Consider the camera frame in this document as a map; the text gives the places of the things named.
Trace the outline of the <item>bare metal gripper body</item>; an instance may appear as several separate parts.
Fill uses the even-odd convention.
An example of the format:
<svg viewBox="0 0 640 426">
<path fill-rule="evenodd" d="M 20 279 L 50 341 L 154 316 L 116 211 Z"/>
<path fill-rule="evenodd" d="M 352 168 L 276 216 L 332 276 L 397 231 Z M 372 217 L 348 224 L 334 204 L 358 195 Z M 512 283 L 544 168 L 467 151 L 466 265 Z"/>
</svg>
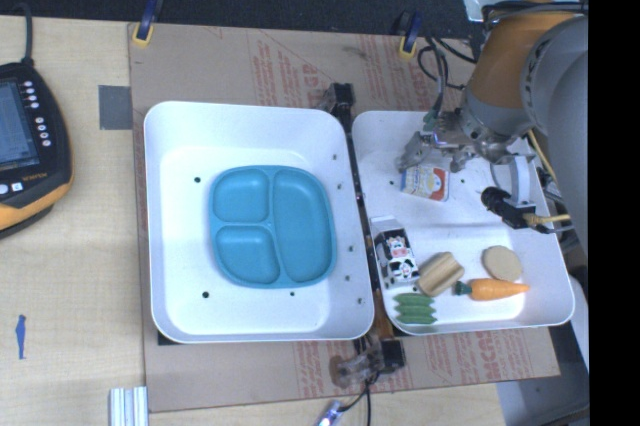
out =
<svg viewBox="0 0 640 426">
<path fill-rule="evenodd" d="M 431 133 L 434 148 L 448 155 L 452 149 L 467 146 L 477 157 L 499 164 L 512 157 L 508 147 L 519 136 L 519 115 L 505 110 L 481 120 L 470 110 L 443 112 Z"/>
</svg>

